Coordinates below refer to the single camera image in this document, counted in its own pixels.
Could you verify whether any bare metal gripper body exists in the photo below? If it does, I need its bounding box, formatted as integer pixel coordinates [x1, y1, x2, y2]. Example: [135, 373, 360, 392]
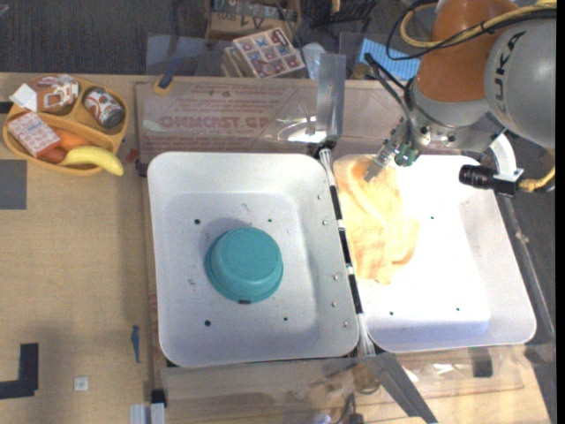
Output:
[376, 118, 460, 166]

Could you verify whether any yellow cloth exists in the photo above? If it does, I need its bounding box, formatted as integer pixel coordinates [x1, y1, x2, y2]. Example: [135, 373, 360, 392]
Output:
[334, 155, 421, 287]

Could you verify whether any white plastic tray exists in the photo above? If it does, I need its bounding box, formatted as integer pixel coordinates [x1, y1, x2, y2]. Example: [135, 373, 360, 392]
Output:
[333, 152, 538, 354]
[147, 150, 361, 368]

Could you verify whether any wooden noughts and crosses box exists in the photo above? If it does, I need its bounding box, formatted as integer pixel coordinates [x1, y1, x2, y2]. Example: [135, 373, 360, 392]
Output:
[222, 27, 308, 80]

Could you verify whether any teal bowl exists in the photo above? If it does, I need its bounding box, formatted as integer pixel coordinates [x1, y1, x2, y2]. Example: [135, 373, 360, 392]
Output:
[204, 226, 285, 305]

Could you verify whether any brown cardboard board red print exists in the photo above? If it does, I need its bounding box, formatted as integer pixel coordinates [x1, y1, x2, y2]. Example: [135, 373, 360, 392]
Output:
[133, 77, 546, 414]

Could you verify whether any red and white can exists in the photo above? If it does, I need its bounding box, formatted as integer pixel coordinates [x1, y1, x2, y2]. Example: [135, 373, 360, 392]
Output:
[82, 87, 126, 130]

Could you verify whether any yellow banana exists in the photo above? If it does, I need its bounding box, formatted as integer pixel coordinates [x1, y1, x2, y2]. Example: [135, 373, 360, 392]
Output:
[58, 145, 125, 178]

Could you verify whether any orange divided plate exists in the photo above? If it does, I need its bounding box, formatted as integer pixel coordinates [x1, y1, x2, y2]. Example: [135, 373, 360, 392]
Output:
[2, 73, 131, 178]

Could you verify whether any orange carrot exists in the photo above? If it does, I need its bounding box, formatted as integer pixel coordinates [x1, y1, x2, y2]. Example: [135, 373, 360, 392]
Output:
[39, 127, 92, 165]

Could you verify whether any white and red carton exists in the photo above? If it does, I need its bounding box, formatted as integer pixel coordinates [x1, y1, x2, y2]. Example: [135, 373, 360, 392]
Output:
[9, 73, 81, 115]

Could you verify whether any red and white packet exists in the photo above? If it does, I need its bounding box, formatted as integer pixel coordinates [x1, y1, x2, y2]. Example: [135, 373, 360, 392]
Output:
[6, 111, 62, 159]

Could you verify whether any black cylinder on white bracket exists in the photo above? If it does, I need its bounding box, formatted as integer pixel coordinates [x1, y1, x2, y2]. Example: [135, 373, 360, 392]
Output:
[458, 133, 525, 199]

